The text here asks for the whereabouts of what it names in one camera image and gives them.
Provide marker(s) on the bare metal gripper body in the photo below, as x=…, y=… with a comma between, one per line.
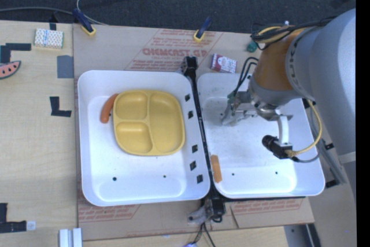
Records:
x=248, y=108

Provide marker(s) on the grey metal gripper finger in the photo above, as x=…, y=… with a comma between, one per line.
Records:
x=239, y=118
x=227, y=117

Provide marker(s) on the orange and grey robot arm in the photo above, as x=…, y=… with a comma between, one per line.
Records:
x=323, y=66

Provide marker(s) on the red and white packet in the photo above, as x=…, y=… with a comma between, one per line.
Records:
x=223, y=63

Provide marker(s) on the orange flat biscuit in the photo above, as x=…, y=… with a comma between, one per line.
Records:
x=216, y=168

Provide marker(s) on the white plastic tray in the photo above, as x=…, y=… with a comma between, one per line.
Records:
x=254, y=170
x=136, y=179

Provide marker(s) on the yellow divided plate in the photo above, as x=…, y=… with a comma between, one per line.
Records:
x=148, y=123

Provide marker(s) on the orange sausage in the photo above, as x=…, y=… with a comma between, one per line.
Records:
x=105, y=110

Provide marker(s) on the brown cardboard board, red print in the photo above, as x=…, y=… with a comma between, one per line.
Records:
x=115, y=46

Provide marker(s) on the red watermelon slice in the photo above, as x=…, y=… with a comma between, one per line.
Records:
x=8, y=69

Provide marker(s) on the black cylinder on white bracket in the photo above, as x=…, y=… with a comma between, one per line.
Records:
x=277, y=146

